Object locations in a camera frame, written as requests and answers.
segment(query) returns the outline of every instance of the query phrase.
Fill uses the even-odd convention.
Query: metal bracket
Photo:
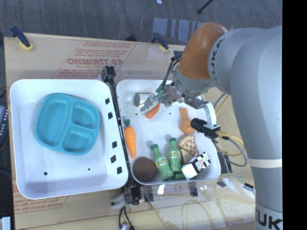
[[[123,193],[116,198],[110,199],[110,207],[111,208],[115,208],[115,207],[121,208],[121,207],[125,206],[126,204],[138,204],[139,201],[142,198],[142,194],[141,194],[140,187],[138,186],[137,182],[133,179],[133,176],[132,176],[132,173],[131,173],[129,157],[128,157],[128,153],[127,153],[126,141],[125,141],[125,138],[122,135],[124,133],[124,129],[123,129],[123,125],[121,123],[119,106],[118,106],[118,101],[117,101],[116,88],[115,88],[115,84],[114,84],[115,75],[116,74],[115,74],[115,71],[114,71],[114,66],[105,66],[103,71],[102,71],[102,74],[101,74],[103,81],[109,83],[109,85],[110,85],[113,105],[114,105],[114,109],[115,109],[115,114],[116,114],[116,118],[117,118],[119,132],[121,133],[121,142],[122,142],[122,145],[123,145],[126,165],[127,165],[128,174],[129,174],[128,180],[127,180],[126,184],[123,186]]]
[[[195,182],[189,182],[189,188],[192,197],[198,196],[197,186]]]
[[[207,127],[217,127],[216,114],[211,102],[206,103],[203,107],[207,116]]]

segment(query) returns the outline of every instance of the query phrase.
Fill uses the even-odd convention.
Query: gray robot arm
[[[255,182],[255,229],[283,229],[282,26],[230,31],[211,26],[217,29],[210,34],[205,23],[192,35],[160,101],[203,108],[197,96],[213,86],[232,96]]]

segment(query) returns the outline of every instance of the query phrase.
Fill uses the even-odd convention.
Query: green bottle
[[[169,168],[169,163],[167,161],[166,156],[164,156],[160,151],[157,144],[153,144],[151,146],[152,151],[154,152],[153,161],[157,167],[158,172],[160,173],[160,177],[163,181],[168,178],[173,177],[173,172]]]
[[[174,174],[182,173],[181,169],[181,153],[177,148],[177,139],[169,139],[170,148],[168,150],[168,161],[170,164],[170,169]]]

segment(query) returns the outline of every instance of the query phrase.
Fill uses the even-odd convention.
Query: orange carrot
[[[124,120],[124,123],[126,125],[126,128],[124,130],[126,144],[129,149],[131,157],[135,159],[135,150],[136,150],[135,130],[133,127],[130,126],[130,119]]]
[[[153,116],[155,116],[157,114],[157,112],[159,111],[159,108],[160,108],[160,102],[158,102],[158,104],[152,109],[150,110],[149,112],[147,112],[145,114],[145,116],[147,118],[152,118]]]
[[[182,116],[181,124],[180,124],[180,129],[183,133],[185,134],[190,134],[193,132],[193,128],[191,127],[191,121],[188,118],[188,110],[187,108],[180,108],[180,113]]]

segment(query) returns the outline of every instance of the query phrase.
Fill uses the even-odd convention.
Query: blue divided plate
[[[47,148],[83,155],[93,148],[99,127],[100,114],[94,106],[68,94],[53,93],[39,109],[35,137]]]

